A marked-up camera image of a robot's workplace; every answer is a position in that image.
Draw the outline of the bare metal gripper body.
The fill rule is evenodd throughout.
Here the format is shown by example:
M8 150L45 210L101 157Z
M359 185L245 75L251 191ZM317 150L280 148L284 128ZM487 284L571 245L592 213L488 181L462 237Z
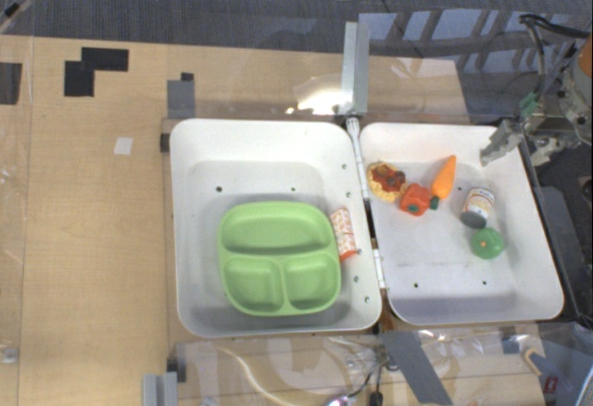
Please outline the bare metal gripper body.
M523 100L523 132L537 149L591 145L592 90L534 90Z

